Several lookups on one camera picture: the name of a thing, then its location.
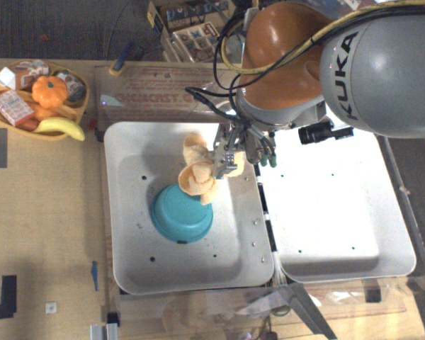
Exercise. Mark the yellow banana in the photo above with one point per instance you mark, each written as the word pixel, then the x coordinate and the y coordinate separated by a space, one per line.
pixel 62 125

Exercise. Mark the red sausage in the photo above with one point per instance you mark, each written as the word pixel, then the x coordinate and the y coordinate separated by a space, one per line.
pixel 29 124

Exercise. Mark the red and white packet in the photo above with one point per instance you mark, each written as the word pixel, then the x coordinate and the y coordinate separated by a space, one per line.
pixel 30 72

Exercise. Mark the white plastic tray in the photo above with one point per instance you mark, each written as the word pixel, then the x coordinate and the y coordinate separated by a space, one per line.
pixel 138 190
pixel 333 207

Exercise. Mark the orange pumpkin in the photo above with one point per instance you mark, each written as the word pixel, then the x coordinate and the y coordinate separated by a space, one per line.
pixel 49 90

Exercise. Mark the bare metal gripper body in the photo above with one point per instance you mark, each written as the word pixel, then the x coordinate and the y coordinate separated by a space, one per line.
pixel 229 147

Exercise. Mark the teal bowl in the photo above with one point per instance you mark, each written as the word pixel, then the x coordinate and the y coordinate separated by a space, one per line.
pixel 180 214

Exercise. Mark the small red and white can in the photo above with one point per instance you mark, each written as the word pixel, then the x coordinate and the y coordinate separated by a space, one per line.
pixel 72 83

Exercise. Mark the small white carton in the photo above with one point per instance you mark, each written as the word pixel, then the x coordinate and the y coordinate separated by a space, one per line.
pixel 5 77

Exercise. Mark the red and white carton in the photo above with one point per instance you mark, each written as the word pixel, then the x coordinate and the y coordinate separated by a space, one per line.
pixel 12 107

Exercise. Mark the yellow cloth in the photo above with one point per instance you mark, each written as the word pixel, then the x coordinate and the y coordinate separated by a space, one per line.
pixel 195 181

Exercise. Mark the yellow divided plate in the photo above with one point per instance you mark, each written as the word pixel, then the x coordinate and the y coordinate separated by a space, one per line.
pixel 78 113

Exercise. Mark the black cylinder on white bracket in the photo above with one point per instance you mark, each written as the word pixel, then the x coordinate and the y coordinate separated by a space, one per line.
pixel 313 133

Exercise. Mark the thin black and white rod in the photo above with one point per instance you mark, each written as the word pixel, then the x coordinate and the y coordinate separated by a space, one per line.
pixel 265 204

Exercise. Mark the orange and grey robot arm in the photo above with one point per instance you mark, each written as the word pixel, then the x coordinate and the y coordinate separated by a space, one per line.
pixel 382 66

